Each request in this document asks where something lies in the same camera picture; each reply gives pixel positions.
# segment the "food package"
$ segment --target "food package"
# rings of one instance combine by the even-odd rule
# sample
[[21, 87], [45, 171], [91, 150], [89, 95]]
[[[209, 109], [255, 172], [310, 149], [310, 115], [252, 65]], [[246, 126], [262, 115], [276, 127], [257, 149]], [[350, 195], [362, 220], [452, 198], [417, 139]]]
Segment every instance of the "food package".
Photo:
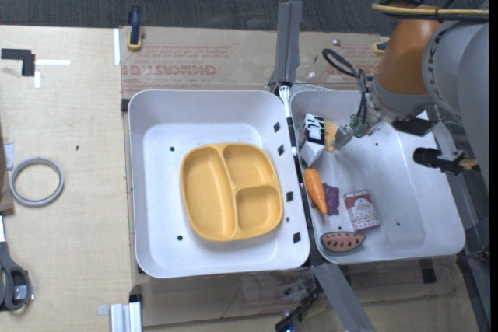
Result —
[[344, 202], [355, 232], [376, 229], [381, 225], [369, 191], [346, 194]]
[[309, 167], [325, 150], [325, 121], [323, 117], [305, 114], [299, 129], [299, 154]]

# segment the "watermelon slice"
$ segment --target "watermelon slice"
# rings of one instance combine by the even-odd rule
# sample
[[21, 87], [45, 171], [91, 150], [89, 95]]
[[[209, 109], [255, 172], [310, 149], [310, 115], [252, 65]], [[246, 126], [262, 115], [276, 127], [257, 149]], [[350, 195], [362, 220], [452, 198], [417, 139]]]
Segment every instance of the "watermelon slice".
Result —
[[359, 232], [327, 232], [320, 237], [321, 245], [329, 253], [337, 254], [356, 249], [365, 242], [366, 235]]

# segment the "metal ring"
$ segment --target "metal ring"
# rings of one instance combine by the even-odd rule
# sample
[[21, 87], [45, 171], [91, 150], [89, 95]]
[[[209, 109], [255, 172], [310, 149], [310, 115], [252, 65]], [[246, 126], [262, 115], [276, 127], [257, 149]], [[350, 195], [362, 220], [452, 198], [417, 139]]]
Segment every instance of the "metal ring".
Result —
[[[49, 195], [48, 197], [44, 199], [40, 199], [39, 201], [33, 201], [30, 199], [26, 199], [22, 197], [16, 190], [16, 179], [17, 176], [19, 175], [20, 172], [25, 170], [28, 166], [32, 165], [47, 165], [51, 167], [58, 175], [59, 177], [59, 185], [55, 189], [55, 191]], [[43, 158], [43, 157], [34, 157], [34, 158], [28, 158], [24, 159], [20, 163], [18, 163], [14, 169], [12, 169], [12, 175], [10, 176], [10, 190], [12, 192], [12, 195], [14, 198], [20, 203], [25, 206], [30, 206], [31, 208], [39, 208], [40, 206], [45, 206], [46, 204], [50, 204], [52, 201], [54, 201], [62, 192], [62, 188], [64, 188], [64, 174], [62, 173], [61, 167], [54, 162], [53, 160], [49, 158]]]

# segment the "white tray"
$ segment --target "white tray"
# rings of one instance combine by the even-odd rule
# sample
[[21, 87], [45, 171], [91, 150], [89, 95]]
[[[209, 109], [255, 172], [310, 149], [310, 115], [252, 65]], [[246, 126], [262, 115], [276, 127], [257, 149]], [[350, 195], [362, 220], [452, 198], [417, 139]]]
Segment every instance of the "white tray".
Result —
[[[262, 90], [146, 90], [133, 96], [128, 118], [135, 252], [145, 273], [177, 278], [282, 270], [306, 261], [310, 238], [286, 115], [277, 96]], [[284, 205], [282, 221], [273, 231], [211, 242], [191, 228], [181, 200], [181, 160], [194, 147], [217, 142], [248, 142], [270, 156]], [[293, 194], [291, 201], [287, 193]]]
[[[344, 124], [356, 112], [356, 91], [305, 90], [291, 99], [294, 125], [305, 113]], [[316, 242], [333, 263], [357, 264], [380, 260], [447, 256], [465, 244], [465, 232], [446, 176], [413, 162], [417, 147], [436, 148], [431, 134], [420, 138], [397, 132], [390, 124], [373, 135], [353, 138], [342, 149], [324, 152], [313, 167], [322, 181], [339, 188], [339, 214], [311, 209]], [[326, 232], [352, 231], [342, 196], [368, 190], [381, 227], [366, 232], [365, 243], [348, 253], [331, 255], [320, 244]]]

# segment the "yellow divided plate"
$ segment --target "yellow divided plate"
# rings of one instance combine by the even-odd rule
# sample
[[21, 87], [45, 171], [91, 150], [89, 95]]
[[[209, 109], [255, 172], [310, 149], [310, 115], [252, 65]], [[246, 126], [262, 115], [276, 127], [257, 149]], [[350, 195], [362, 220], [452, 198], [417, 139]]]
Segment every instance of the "yellow divided plate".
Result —
[[188, 221], [205, 239], [260, 236], [282, 219], [279, 178], [268, 155], [256, 145], [196, 147], [181, 162], [180, 180]]

